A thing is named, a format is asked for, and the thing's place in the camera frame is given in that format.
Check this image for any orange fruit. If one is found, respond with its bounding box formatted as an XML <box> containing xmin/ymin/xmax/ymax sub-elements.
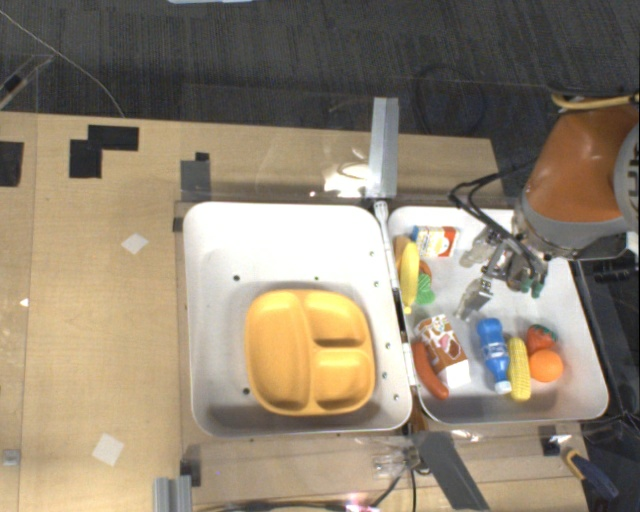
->
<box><xmin>528</xmin><ymin>348</ymin><xmax>565</xmax><ymax>384</ymax></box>

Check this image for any red strawberry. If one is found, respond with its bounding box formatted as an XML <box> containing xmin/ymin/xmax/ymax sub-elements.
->
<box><xmin>525</xmin><ymin>323</ymin><xmax>559</xmax><ymax>357</ymax></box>

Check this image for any green toy lettuce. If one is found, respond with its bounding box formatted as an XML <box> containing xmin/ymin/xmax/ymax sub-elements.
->
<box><xmin>415</xmin><ymin>272</ymin><xmax>437</xmax><ymax>307</ymax></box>

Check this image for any red sausage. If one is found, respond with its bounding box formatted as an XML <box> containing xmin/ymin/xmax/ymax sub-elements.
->
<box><xmin>410</xmin><ymin>340</ymin><xmax>451</xmax><ymax>402</ymax></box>

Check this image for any brown and white carton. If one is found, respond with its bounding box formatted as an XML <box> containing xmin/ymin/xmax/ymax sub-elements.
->
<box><xmin>413</xmin><ymin>313</ymin><xmax>473</xmax><ymax>391</ymax></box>

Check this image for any yellow divided plate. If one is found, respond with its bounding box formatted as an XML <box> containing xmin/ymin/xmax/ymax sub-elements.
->
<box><xmin>243</xmin><ymin>288</ymin><xmax>377</xmax><ymax>417</ymax></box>

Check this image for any yellow banana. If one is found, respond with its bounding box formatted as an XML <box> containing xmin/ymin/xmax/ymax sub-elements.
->
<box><xmin>399</xmin><ymin>241</ymin><xmax>422</xmax><ymax>316</ymax></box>

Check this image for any blue bottle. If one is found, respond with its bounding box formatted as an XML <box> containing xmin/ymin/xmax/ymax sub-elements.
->
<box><xmin>475</xmin><ymin>317</ymin><xmax>514</xmax><ymax>395</ymax></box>

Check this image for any white plastic tray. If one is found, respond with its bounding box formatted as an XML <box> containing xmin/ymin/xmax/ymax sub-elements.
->
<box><xmin>387</xmin><ymin>205</ymin><xmax>611</xmax><ymax>427</ymax></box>
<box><xmin>181</xmin><ymin>201</ymin><xmax>414</xmax><ymax>440</ymax></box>

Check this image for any yellow corn cob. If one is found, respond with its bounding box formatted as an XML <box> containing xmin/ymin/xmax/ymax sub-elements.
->
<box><xmin>506</xmin><ymin>335</ymin><xmax>533</xmax><ymax>403</ymax></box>

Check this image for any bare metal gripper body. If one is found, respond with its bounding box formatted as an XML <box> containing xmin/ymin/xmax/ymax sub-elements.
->
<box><xmin>481</xmin><ymin>223</ymin><xmax>550</xmax><ymax>291</ymax></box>

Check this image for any white and red carton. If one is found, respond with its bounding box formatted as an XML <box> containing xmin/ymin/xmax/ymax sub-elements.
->
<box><xmin>410</xmin><ymin>224</ymin><xmax>459</xmax><ymax>260</ymax></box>

